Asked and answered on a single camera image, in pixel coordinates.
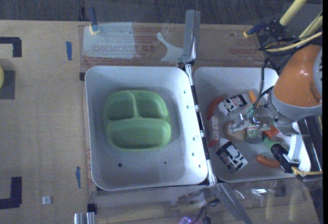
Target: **yellow ball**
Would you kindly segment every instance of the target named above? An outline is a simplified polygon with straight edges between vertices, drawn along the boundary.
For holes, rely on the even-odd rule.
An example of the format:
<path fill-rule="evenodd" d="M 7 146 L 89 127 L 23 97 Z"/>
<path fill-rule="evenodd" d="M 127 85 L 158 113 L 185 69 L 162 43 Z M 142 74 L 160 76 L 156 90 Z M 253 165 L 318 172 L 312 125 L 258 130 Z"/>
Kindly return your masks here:
<path fill-rule="evenodd" d="M 0 66 L 0 88 L 4 84 L 4 79 L 5 79 L 5 74 L 4 74 L 2 67 Z"/>

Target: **blue tape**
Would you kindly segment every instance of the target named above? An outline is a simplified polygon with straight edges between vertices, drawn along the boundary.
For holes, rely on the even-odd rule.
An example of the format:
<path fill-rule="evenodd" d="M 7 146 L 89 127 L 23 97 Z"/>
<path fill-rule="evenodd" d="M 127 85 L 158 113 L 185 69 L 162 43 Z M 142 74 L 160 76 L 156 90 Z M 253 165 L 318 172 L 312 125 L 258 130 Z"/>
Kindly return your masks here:
<path fill-rule="evenodd" d="M 71 42 L 66 42 L 66 53 L 67 53 L 67 58 L 68 58 L 68 61 L 71 61 L 73 60 L 72 59 L 72 43 Z"/>

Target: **green divided plate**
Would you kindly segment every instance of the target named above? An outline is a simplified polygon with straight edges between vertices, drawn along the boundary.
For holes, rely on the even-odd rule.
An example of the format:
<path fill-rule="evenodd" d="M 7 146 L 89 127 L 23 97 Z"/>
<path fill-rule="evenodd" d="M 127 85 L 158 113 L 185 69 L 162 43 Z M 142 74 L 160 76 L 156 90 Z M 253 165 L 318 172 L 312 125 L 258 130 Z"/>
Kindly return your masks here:
<path fill-rule="evenodd" d="M 123 150 L 153 150 L 171 141 L 171 119 L 164 100 L 147 90 L 110 95 L 104 109 L 108 141 Z"/>

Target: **small white square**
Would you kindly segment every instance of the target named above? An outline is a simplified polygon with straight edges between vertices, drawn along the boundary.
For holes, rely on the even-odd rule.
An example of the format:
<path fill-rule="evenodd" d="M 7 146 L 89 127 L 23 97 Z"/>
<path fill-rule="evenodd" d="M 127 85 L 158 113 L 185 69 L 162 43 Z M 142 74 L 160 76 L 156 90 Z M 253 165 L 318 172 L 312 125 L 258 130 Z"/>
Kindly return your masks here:
<path fill-rule="evenodd" d="M 43 205 L 51 204 L 51 196 L 42 197 L 42 204 Z"/>

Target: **yellow cable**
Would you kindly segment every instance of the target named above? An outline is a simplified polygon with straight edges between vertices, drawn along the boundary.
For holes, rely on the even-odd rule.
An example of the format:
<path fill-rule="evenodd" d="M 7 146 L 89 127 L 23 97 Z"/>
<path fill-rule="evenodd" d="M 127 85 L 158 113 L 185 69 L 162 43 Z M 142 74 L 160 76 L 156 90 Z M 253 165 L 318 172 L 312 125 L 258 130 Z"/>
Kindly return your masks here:
<path fill-rule="evenodd" d="M 284 47 L 280 47 L 280 48 L 275 48 L 275 49 L 266 49 L 266 50 L 269 51 L 269 52 L 286 51 L 286 50 L 289 50 L 289 49 L 293 49 L 293 48 L 295 48 L 297 46 L 304 45 L 307 42 L 309 42 L 309 41 L 311 41 L 311 40 L 313 40 L 315 38 L 318 38 L 321 35 L 322 35 L 322 32 L 318 32 L 318 33 L 316 33 L 316 34 L 314 34 L 314 35 L 312 35 L 312 36 L 310 36 L 310 37 L 308 37 L 308 38 L 306 38 L 306 39 L 304 39 L 304 40 L 302 40 L 302 41 L 300 41 L 300 42 L 298 42 L 296 44 L 293 44 L 293 45 L 290 45 L 290 46 L 284 46 Z"/>
<path fill-rule="evenodd" d="M 301 171 L 297 167 L 292 167 L 292 170 L 293 170 L 294 175 L 301 175 L 301 176 L 323 174 L 323 171 Z"/>

